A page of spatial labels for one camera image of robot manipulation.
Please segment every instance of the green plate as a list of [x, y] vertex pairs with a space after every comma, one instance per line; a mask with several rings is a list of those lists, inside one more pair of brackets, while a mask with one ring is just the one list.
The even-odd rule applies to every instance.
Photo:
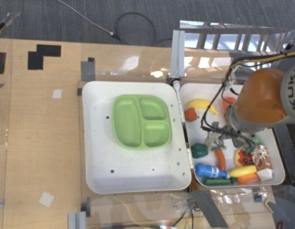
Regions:
[[113, 129], [117, 142], [126, 148], [165, 146], [171, 139], [166, 105], [148, 95], [123, 95], [114, 101]]

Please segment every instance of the toy water bottle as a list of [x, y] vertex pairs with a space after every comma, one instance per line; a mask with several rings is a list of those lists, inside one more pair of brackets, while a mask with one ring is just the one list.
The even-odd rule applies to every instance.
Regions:
[[195, 166], [195, 174], [198, 177], [208, 177], [208, 178], [224, 178], [228, 179], [229, 175], [226, 171], [221, 171], [216, 166], [206, 166], [202, 163], [198, 163]]

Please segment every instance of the wooden table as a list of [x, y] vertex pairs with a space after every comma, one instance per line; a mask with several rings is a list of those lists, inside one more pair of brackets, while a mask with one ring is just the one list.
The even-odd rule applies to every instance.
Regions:
[[[61, 56], [44, 57], [43, 70], [28, 70], [28, 52], [35, 52], [37, 44], [60, 45]], [[132, 220], [144, 224], [156, 214], [166, 219], [180, 216], [172, 203], [184, 193], [101, 196], [89, 191], [81, 177], [77, 96], [81, 62], [95, 59], [97, 80], [164, 82], [169, 48], [0, 39], [0, 52], [7, 54], [5, 73], [0, 75], [5, 83], [0, 94], [0, 198], [5, 200], [0, 228], [67, 228], [68, 213], [79, 212], [86, 195], [92, 204], [90, 228]], [[155, 71], [164, 76], [151, 76]], [[208, 81], [209, 73], [204, 72]], [[61, 98], [53, 98], [55, 90], [61, 90]], [[39, 202], [43, 192], [53, 196], [49, 206]], [[218, 205], [231, 228], [239, 224], [274, 228], [271, 213], [253, 199]], [[201, 212], [194, 216], [195, 228], [210, 228]], [[190, 228], [190, 222], [188, 214], [180, 228]]]

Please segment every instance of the gray carpet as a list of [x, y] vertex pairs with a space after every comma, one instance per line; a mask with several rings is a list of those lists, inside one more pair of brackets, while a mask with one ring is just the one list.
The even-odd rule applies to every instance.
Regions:
[[[115, 30], [116, 19], [127, 12], [147, 16], [155, 41], [172, 37], [180, 20], [235, 23], [295, 29], [295, 0], [62, 0], [91, 21]], [[20, 12], [0, 37], [121, 44], [55, 0], [0, 0], [0, 22], [8, 12]], [[153, 28], [135, 15], [119, 23], [119, 35], [129, 44], [150, 45]], [[169, 46], [165, 41], [159, 45]]]

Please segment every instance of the yellow banana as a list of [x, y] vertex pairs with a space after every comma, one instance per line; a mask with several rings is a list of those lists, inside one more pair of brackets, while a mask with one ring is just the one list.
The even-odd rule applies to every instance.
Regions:
[[243, 177], [243, 176], [250, 175], [250, 174], [256, 173], [256, 172], [257, 172], [256, 166], [249, 165], [249, 166], [243, 166], [240, 168], [235, 168], [229, 172], [229, 175], [231, 177]]
[[[188, 109], [194, 108], [194, 109], [207, 109], [208, 105], [210, 104], [210, 101], [205, 100], [205, 99], [195, 99], [190, 102], [188, 105]], [[211, 105], [210, 111], [214, 112], [216, 115], [219, 114], [219, 112], [216, 111], [215, 107], [213, 104]]]

